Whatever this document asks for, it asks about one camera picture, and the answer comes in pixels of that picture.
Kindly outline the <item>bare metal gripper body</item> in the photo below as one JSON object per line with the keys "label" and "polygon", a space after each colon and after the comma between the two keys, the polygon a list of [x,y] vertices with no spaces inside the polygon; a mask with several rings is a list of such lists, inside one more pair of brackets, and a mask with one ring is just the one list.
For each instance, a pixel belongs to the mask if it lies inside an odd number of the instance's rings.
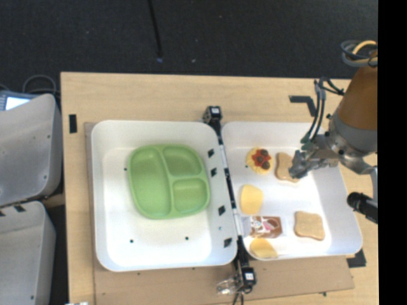
{"label": "bare metal gripper body", "polygon": [[335,167],[345,159],[347,149],[347,142],[339,133],[318,134],[312,137],[305,159],[312,170]]}

